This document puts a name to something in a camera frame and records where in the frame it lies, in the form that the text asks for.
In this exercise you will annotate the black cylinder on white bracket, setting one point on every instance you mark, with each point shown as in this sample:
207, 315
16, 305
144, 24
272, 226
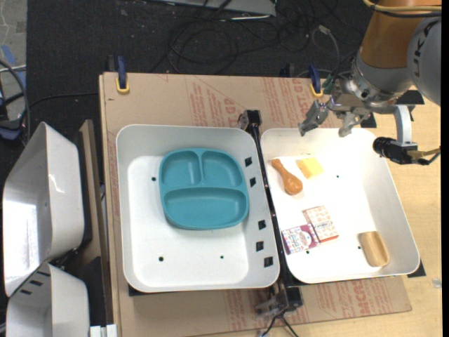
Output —
403, 128

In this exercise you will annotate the tan toy bread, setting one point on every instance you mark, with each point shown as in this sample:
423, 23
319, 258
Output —
374, 249

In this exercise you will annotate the orange patterned small carton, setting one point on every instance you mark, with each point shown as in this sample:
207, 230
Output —
322, 225

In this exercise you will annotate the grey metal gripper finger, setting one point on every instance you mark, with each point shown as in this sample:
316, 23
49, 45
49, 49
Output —
314, 117
348, 125

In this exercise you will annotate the yellow toy cheese wedge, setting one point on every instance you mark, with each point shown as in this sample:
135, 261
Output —
310, 167

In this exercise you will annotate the white plastic tray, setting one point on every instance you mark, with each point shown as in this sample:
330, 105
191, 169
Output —
42, 202
354, 195
196, 258
49, 307

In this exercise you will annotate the brown cardboard board red print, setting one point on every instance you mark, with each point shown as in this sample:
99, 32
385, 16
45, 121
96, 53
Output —
168, 100

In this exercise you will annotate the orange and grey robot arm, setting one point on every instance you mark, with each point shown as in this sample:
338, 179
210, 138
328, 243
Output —
389, 30

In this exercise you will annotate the blue divided plate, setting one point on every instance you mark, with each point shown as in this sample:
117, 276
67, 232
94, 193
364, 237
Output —
205, 202

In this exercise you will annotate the purple patterned small carton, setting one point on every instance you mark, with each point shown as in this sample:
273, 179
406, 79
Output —
300, 239

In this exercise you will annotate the thin black rod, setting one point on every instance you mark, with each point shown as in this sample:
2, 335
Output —
267, 184

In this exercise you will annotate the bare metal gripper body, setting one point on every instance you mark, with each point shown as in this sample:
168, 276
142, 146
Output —
352, 100

